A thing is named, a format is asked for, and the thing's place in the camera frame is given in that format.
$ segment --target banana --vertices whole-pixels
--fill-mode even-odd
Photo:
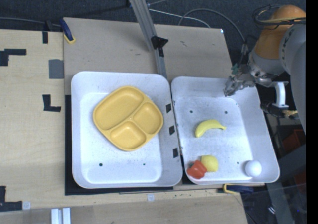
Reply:
[[[225,130],[227,127],[222,126],[217,120],[211,119],[201,122],[195,129],[195,137],[199,138],[209,129],[222,129]]]

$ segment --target wooden table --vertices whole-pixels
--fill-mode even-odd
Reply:
[[[8,66],[0,66],[0,185],[6,186],[6,201],[30,202],[28,214],[33,220],[37,214],[43,218],[48,215],[45,210],[40,214],[38,209],[71,207],[74,223],[215,220],[245,224],[240,195],[218,193],[215,188],[219,185],[202,188],[180,182],[173,191],[64,195],[65,95],[70,94],[72,75],[83,70],[155,73],[156,68],[138,24],[65,20],[77,39],[74,45],[66,44],[60,32],[48,32],[45,43],[46,33],[0,30],[0,51],[26,49],[25,56],[9,55]],[[99,37],[93,38],[87,24]],[[104,35],[96,35],[96,30]],[[231,73],[220,29],[156,25],[156,30],[160,37],[169,39],[164,47],[169,81],[179,75],[227,77]],[[87,50],[91,50],[92,56],[85,55]],[[107,63],[102,64],[98,57],[107,57]],[[64,78],[49,78],[52,60],[64,61]],[[47,94],[51,106],[61,107],[60,112],[43,110],[43,95]],[[148,202],[150,193],[153,202]],[[26,214],[1,213],[0,223],[22,222]]]

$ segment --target white cable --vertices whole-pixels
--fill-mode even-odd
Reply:
[[[171,15],[171,16],[175,16],[175,17],[179,17],[179,18],[186,18],[186,19],[195,20],[195,21],[198,21],[198,22],[200,22],[200,23],[205,24],[205,26],[207,26],[208,28],[211,28],[206,22],[201,21],[200,19],[197,19],[197,18],[193,18],[193,17],[182,17],[181,15],[175,15],[175,14],[171,14],[171,13],[167,13],[167,12],[163,12],[163,11],[159,11],[159,10],[154,10],[154,9],[149,9],[149,11],[157,12],[157,13],[161,13],[161,14],[165,14],[165,15]]]

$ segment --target white egg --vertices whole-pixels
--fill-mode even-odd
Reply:
[[[257,177],[262,172],[262,165],[258,160],[251,160],[246,164],[245,171],[248,176]]]

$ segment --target red object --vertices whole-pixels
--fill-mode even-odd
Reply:
[[[187,174],[195,179],[201,179],[206,172],[207,169],[199,160],[194,161],[193,165],[187,169]]]

